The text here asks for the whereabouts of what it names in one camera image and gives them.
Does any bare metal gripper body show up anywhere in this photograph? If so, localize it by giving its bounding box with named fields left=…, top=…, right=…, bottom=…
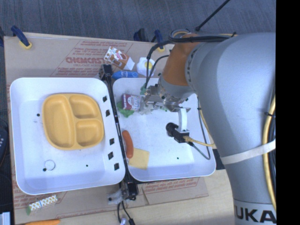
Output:
left=143, top=85, right=186, bottom=113

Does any red and white carton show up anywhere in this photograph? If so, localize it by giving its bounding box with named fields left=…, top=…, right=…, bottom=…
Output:
left=121, top=93, right=143, bottom=113

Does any green lettuce leaf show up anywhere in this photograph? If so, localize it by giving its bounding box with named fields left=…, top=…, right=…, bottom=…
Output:
left=116, top=100, right=135, bottom=118

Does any white and yellow fried egg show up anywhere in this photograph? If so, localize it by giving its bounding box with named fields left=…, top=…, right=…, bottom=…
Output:
left=136, top=57, right=156, bottom=78

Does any blue bottle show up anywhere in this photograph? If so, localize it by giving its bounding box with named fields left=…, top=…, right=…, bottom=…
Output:
left=112, top=70, right=139, bottom=80

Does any orange sausage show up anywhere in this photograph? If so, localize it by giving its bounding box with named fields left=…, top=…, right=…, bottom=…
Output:
left=121, top=130, right=135, bottom=159

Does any white plastic tray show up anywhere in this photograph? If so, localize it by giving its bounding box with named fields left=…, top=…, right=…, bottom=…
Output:
left=112, top=77, right=217, bottom=182
left=9, top=77, right=126, bottom=195

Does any yellow cheese slice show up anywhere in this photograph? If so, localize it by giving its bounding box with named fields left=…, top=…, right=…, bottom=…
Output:
left=128, top=148, right=150, bottom=171

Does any white and brown carton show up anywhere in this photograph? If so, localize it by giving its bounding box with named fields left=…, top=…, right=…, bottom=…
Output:
left=103, top=46, right=135, bottom=71

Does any yellow divided plate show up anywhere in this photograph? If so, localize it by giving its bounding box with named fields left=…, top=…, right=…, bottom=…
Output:
left=41, top=92, right=105, bottom=151

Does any clear plastic packet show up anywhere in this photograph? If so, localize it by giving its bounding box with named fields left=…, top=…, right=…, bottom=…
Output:
left=107, top=190, right=124, bottom=205

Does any brown cardboard board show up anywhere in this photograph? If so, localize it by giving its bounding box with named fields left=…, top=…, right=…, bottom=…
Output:
left=3, top=31, right=210, bottom=225

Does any yellow dotted white packet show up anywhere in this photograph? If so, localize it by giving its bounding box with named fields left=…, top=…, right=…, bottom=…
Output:
left=26, top=194, right=59, bottom=216

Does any orange carrot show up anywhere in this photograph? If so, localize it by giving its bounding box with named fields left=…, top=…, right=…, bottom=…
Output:
left=24, top=219, right=61, bottom=225

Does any black cylinder on white bracket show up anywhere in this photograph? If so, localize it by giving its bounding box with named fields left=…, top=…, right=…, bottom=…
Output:
left=165, top=106, right=191, bottom=144

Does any black block with thin wires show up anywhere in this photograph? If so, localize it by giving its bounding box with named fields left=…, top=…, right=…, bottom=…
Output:
left=119, top=180, right=139, bottom=201
left=99, top=64, right=113, bottom=81

